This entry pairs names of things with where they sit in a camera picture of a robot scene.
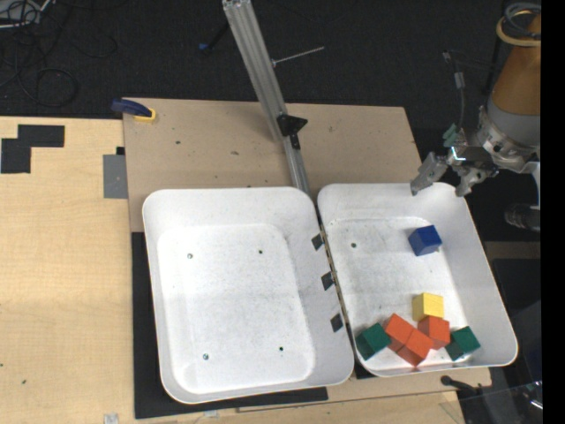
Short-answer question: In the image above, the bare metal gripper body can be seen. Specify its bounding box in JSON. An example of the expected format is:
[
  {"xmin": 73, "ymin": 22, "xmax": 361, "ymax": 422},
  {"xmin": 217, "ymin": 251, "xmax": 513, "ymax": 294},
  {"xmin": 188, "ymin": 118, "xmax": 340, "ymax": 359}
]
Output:
[{"xmin": 446, "ymin": 122, "xmax": 541, "ymax": 177}]

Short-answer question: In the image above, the blue cube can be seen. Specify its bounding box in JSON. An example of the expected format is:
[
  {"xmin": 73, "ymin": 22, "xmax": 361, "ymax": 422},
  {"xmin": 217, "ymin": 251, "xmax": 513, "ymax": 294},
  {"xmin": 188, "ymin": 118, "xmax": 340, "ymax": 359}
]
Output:
[{"xmin": 407, "ymin": 223, "xmax": 443, "ymax": 257}]

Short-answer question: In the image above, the white plastic tray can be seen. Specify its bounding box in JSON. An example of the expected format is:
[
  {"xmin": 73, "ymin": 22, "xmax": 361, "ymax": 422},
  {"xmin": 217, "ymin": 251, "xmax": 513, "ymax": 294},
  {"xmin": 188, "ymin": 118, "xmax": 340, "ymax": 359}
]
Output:
[
  {"xmin": 141, "ymin": 185, "xmax": 356, "ymax": 405},
  {"xmin": 316, "ymin": 181, "xmax": 519, "ymax": 378}
]

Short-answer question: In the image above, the yellow cube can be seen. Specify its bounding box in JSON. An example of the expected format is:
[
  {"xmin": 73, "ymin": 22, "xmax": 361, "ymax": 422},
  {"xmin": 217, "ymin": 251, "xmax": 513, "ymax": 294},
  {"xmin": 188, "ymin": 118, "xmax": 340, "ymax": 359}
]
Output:
[{"xmin": 411, "ymin": 291, "xmax": 446, "ymax": 322}]

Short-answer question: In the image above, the orange cube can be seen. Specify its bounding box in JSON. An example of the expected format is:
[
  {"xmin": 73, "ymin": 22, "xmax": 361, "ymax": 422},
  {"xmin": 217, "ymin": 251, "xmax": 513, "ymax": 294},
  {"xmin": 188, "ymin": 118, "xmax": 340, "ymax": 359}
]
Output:
[
  {"xmin": 383, "ymin": 312, "xmax": 417, "ymax": 353},
  {"xmin": 416, "ymin": 314, "xmax": 452, "ymax": 351},
  {"xmin": 398, "ymin": 328, "xmax": 436, "ymax": 367}
]

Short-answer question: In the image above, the green cube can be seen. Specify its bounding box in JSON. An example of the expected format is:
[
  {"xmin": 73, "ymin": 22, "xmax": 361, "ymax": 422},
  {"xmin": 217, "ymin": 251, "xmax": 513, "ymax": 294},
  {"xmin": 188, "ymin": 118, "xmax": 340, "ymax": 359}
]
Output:
[
  {"xmin": 444, "ymin": 325, "xmax": 482, "ymax": 363},
  {"xmin": 355, "ymin": 322, "xmax": 392, "ymax": 362}
]

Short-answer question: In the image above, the brown flat board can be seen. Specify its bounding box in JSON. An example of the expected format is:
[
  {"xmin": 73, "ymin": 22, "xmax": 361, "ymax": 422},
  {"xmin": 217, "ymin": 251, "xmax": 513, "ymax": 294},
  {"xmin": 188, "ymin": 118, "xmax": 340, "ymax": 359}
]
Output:
[{"xmin": 120, "ymin": 97, "xmax": 493, "ymax": 414}]

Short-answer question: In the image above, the black cylinder on white bracket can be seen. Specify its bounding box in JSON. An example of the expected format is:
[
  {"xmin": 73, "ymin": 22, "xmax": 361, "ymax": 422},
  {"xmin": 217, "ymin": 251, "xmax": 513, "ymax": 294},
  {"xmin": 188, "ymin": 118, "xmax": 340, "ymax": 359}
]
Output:
[{"xmin": 504, "ymin": 160, "xmax": 542, "ymax": 233}]

